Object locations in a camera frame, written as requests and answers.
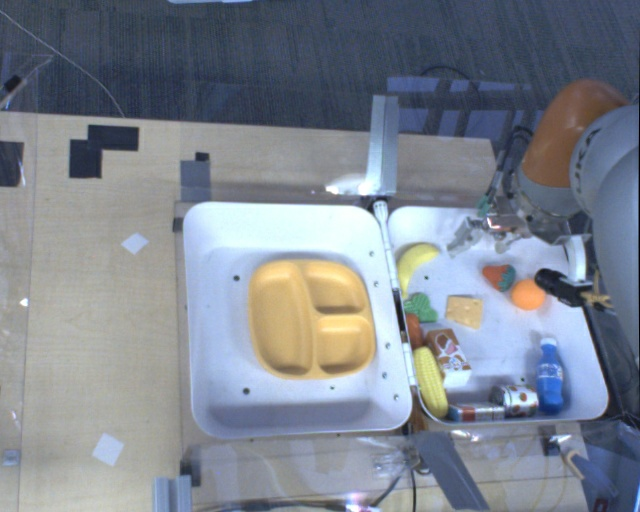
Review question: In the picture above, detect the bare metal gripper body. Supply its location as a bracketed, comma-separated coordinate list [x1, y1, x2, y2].
[481, 209, 572, 246]

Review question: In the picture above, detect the red strawberry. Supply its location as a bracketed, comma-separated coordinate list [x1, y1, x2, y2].
[481, 263, 518, 293]

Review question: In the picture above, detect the yellow banana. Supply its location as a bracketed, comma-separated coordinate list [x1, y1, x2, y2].
[396, 242, 442, 297]

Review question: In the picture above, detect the orange fruit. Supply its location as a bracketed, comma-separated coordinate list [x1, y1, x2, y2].
[510, 278, 548, 312]

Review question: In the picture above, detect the yellow cheese wedge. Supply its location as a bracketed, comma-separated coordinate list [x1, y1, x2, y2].
[444, 294, 486, 331]

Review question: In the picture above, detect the green broccoli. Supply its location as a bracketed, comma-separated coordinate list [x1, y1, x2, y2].
[403, 292, 440, 324]

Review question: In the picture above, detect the white plastic tray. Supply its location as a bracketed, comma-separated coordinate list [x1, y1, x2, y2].
[182, 201, 414, 440]
[387, 205, 610, 427]

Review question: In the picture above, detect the red-brown toy sausage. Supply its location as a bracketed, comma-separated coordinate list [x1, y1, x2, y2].
[405, 313, 425, 352]

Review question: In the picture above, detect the brown and white carton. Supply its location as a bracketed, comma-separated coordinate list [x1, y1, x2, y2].
[424, 328, 473, 389]

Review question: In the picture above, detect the blue bottle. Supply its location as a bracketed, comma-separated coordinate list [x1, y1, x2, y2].
[535, 337, 567, 416]

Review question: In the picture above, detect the yellow corn cob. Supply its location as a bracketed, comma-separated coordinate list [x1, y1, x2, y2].
[411, 346, 450, 420]

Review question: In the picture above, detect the silver can with red print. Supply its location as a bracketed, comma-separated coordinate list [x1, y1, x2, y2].
[488, 383, 541, 419]

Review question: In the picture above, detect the yellow divided plate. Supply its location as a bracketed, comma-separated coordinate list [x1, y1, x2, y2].
[247, 258, 378, 381]

